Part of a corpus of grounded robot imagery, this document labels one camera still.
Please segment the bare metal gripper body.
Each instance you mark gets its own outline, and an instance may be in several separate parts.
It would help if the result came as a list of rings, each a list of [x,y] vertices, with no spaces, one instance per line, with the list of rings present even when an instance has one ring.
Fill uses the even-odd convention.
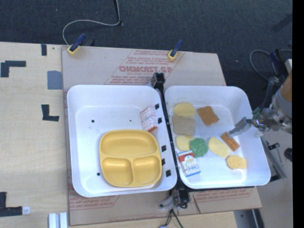
[[[292,119],[280,108],[256,108],[252,112],[252,124],[261,132],[282,130],[292,134]]]

